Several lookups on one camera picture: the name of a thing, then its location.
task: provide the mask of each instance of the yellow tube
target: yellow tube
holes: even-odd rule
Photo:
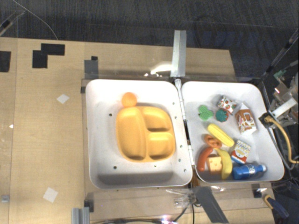
[[[271,123],[275,124],[277,126],[277,128],[280,129],[281,133],[283,134],[283,136],[285,138],[285,141],[286,141],[286,145],[288,147],[288,160],[289,160],[289,162],[291,162],[291,163],[299,163],[299,161],[295,161],[295,160],[292,159],[292,149],[291,149],[290,139],[289,139],[287,133],[285,132],[284,128],[274,118],[272,118],[271,116],[267,116],[265,118],[265,121],[267,123],[271,122]]]

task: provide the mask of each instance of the orange ball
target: orange ball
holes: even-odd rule
[[[124,107],[133,107],[137,104],[137,98],[133,93],[128,92],[123,95],[121,103]]]

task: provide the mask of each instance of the white paper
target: white paper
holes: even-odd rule
[[[48,188],[45,194],[43,195],[43,198],[53,203],[55,201],[57,194],[58,192],[56,192],[54,189]]]
[[[61,96],[59,96],[57,98],[57,100],[61,103],[64,104],[70,97],[68,97],[67,95],[62,94]]]

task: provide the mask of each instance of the wooden surface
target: wooden surface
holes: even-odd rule
[[[32,50],[40,50],[42,42],[65,44],[65,56],[49,56],[48,69],[33,69]],[[5,137],[7,154],[12,147],[10,180],[10,156],[7,155],[7,159],[3,158],[6,153],[2,151],[3,144],[0,140],[0,194],[9,193],[11,196],[9,212],[8,203],[1,203],[0,222],[71,223],[71,209],[82,208],[85,198],[80,94],[81,79],[84,78],[84,60],[98,56],[100,73],[143,76],[157,63],[171,61],[172,48],[0,38],[0,50],[6,49],[12,51],[12,57],[15,58],[12,59],[10,72],[0,73],[1,85],[8,88],[12,95],[0,91],[0,98],[5,100],[4,104],[0,102],[0,117],[7,120],[0,121],[0,128],[3,124],[10,125],[10,121],[14,120],[14,129],[13,133],[12,129],[6,129]],[[186,62],[187,73],[193,71],[200,75],[218,74],[221,65],[223,74],[235,74],[229,52],[224,50],[187,49]],[[62,94],[70,97],[64,104],[56,100]],[[7,106],[9,103],[15,103],[15,106]],[[43,199],[48,187],[58,192],[54,203]],[[273,223],[271,211],[263,201],[253,199],[248,190],[244,193],[243,198],[239,198],[240,194],[236,191],[232,192],[232,198],[218,197],[229,221]],[[120,202],[110,199],[114,193],[102,191],[102,194],[106,195],[103,196],[103,202],[107,203],[107,208]],[[157,206],[151,205],[150,202],[148,206],[140,206],[139,202],[142,200],[138,201],[138,196],[131,199],[125,197],[126,195],[118,196],[121,203],[127,208],[132,208],[132,213],[137,210],[138,215],[148,216],[157,210]],[[171,209],[170,214],[179,213],[180,209],[173,208],[173,197],[168,198],[171,200],[167,207]],[[160,202],[160,206],[165,206],[163,201]],[[123,206],[119,205],[115,212],[122,209]],[[196,211],[198,223],[210,223],[202,208]],[[190,223],[191,218],[190,214],[183,215],[179,223]]]

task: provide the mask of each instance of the white plastic tray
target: white plastic tray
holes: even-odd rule
[[[137,105],[166,111],[172,121],[176,151],[157,162],[131,162],[117,147],[115,123],[126,92],[137,96]],[[178,92],[164,81],[93,80],[86,87],[89,171],[102,189],[183,186],[192,178],[189,151]]]
[[[193,148],[193,156],[197,164],[200,152],[207,147],[204,142],[204,135],[209,133],[207,126],[209,123],[217,124],[235,141],[240,139],[251,145],[251,151],[247,158],[247,163],[264,164],[267,171],[263,175],[258,175],[249,180],[241,182],[261,182],[276,181],[283,177],[284,166],[281,158],[273,144],[273,141],[267,129],[259,121],[259,117],[266,112],[263,97],[260,91],[251,84],[240,83],[215,83],[215,82],[187,82],[182,87],[182,94],[185,104],[186,119],[190,135],[190,142]],[[214,114],[219,109],[217,102],[221,96],[225,95],[237,103],[244,103],[252,112],[257,131],[252,135],[240,134],[237,122],[234,116],[230,116],[228,120],[221,123],[215,117],[208,121],[202,121],[198,116],[198,107],[206,105]],[[222,146],[223,149],[229,151],[232,148]],[[237,182],[230,176],[226,180],[221,180],[220,175],[210,175],[207,166],[204,172],[198,172],[198,176],[205,182]]]

